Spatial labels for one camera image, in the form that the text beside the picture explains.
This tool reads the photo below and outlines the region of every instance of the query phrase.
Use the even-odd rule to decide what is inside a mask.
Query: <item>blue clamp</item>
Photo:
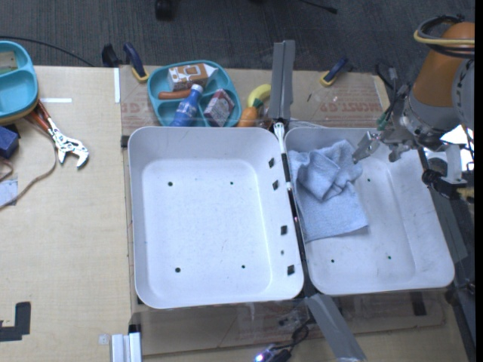
[[[141,83],[147,81],[149,74],[144,69],[143,62],[141,62],[141,59],[139,58],[139,55],[137,54],[133,45],[129,42],[126,42],[124,43],[122,49],[126,53],[126,63],[132,63],[133,65],[132,71],[136,79]]]
[[[327,71],[322,74],[321,78],[318,80],[320,84],[328,87],[331,84],[333,84],[337,78],[337,74],[340,72],[340,70],[346,65],[346,63],[349,61],[346,57],[343,57],[340,59],[337,64],[331,68],[330,71]]]

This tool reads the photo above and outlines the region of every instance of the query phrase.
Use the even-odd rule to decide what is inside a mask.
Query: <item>banana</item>
[[[270,96],[270,91],[272,90],[272,86],[270,84],[262,84],[255,88],[250,95],[248,95],[247,99],[247,107],[252,107],[255,100],[261,100],[262,102]]]

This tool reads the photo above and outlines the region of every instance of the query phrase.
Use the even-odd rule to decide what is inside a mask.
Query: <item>blue spray bottle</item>
[[[203,87],[199,84],[194,84],[191,87],[189,96],[180,102],[173,121],[170,126],[190,126],[193,122],[196,112],[198,111],[198,101],[203,94]]]

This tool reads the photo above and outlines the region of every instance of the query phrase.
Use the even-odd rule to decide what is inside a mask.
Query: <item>light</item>
[[[467,131],[469,137],[472,139],[472,130],[468,129]],[[473,143],[468,144],[468,137],[461,126],[455,127],[452,131],[447,132],[441,139],[444,141],[448,141],[449,143],[466,146],[466,148],[470,148],[472,150],[475,149]],[[461,166],[463,170],[475,169],[471,153],[466,149],[461,150]]]
[[[273,357],[272,350],[270,348],[267,348],[255,357],[254,362],[269,362],[272,359],[272,357]]]

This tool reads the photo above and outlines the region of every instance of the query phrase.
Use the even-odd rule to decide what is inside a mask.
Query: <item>cardboard box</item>
[[[206,63],[186,64],[172,67],[168,70],[168,83],[171,91],[191,88],[194,84],[206,87],[217,68]]]
[[[234,107],[232,98],[221,88],[215,91],[203,115],[211,126],[223,127]]]

